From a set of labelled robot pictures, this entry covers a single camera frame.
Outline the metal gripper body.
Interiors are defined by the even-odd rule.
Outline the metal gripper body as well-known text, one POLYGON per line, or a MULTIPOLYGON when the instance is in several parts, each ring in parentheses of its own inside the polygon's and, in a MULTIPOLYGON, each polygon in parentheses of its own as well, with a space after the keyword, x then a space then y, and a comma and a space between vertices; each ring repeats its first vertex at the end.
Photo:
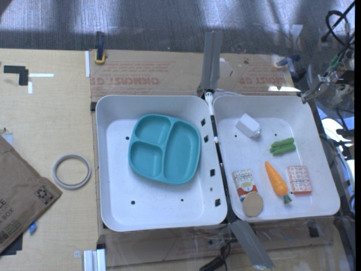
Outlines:
POLYGON ((331 71, 328 70, 323 76, 318 76, 318 80, 324 84, 347 84, 354 85, 354 70, 331 71))

